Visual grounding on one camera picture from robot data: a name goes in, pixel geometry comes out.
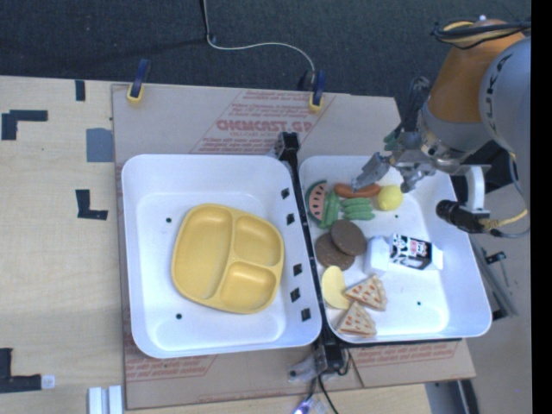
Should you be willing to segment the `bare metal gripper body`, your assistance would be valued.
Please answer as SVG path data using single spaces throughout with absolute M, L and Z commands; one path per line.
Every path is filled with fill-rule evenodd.
M 389 134 L 391 162 L 410 172 L 453 173 L 465 160 L 465 153 L 438 139 L 432 132 L 392 131 Z

